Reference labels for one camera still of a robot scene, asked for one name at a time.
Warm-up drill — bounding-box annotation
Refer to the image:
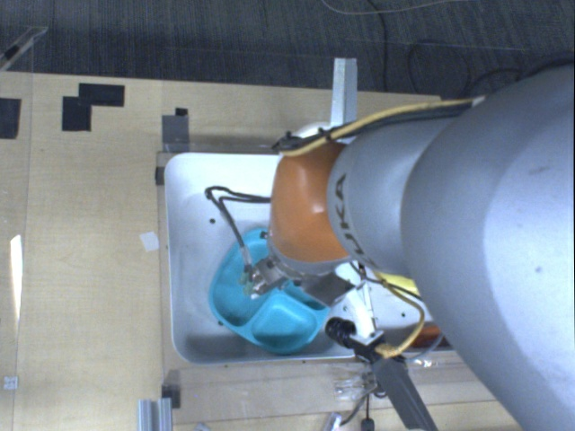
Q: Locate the orange oblong toy food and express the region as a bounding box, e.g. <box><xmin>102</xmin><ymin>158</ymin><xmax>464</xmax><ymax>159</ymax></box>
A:
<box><xmin>413</xmin><ymin>322</ymin><xmax>450</xmax><ymax>349</ymax></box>

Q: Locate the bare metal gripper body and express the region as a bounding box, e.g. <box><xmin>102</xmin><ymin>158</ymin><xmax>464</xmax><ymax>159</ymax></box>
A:
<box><xmin>248</xmin><ymin>257</ymin><xmax>301</xmax><ymax>301</ymax></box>

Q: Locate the yellow flat packet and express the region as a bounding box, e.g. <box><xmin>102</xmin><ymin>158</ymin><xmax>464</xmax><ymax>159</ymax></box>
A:
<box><xmin>380</xmin><ymin>273</ymin><xmax>421</xmax><ymax>296</ymax></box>

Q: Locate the blue divided plate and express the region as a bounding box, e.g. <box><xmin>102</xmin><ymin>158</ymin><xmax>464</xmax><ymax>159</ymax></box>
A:
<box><xmin>208</xmin><ymin>227</ymin><xmax>332</xmax><ymax>356</ymax></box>

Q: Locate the black cylinder on white bracket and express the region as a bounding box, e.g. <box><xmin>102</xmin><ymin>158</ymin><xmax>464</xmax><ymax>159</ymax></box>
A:
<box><xmin>323</xmin><ymin>280</ymin><xmax>386</xmax><ymax>361</ymax></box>

